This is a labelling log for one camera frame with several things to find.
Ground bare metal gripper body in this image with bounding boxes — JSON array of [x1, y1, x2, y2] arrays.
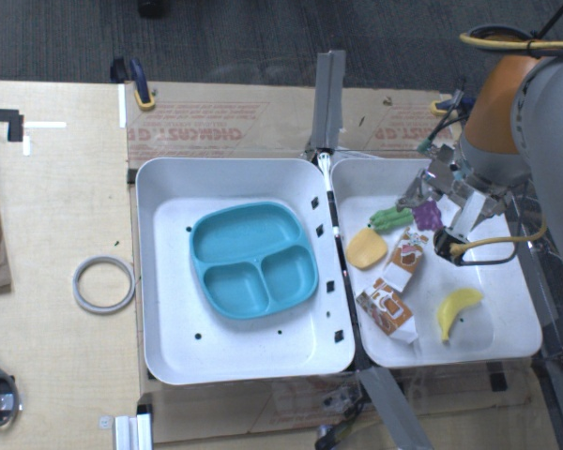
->
[[421, 143, 513, 219]]

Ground purple toy grapes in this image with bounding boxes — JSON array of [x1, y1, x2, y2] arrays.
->
[[411, 199, 445, 233]]

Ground green toy vegetable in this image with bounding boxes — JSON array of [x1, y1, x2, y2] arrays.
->
[[368, 205, 415, 233]]

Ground orange and white carton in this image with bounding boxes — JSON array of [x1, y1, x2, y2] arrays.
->
[[381, 227, 430, 294], [355, 277, 419, 345]]

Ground yellow toy chip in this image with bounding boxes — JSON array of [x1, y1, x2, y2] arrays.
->
[[345, 227, 389, 271]]

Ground white plastic tray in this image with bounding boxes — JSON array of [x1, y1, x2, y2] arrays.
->
[[330, 157, 544, 370], [134, 157, 357, 386]]

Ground yellow banana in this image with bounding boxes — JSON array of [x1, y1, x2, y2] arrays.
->
[[436, 287, 484, 344]]

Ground blue divided plate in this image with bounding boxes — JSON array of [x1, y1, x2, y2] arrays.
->
[[189, 201, 320, 321]]

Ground brown cardboard board red print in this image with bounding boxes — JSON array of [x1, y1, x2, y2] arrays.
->
[[124, 81, 534, 444]]

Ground black round object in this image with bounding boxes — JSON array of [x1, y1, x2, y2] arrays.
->
[[137, 0, 165, 19]]

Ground white tape roll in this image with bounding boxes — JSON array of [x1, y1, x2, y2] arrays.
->
[[71, 255, 137, 316]]

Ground black cylinder on white bracket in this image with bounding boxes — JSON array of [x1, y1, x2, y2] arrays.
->
[[433, 189, 488, 267]]

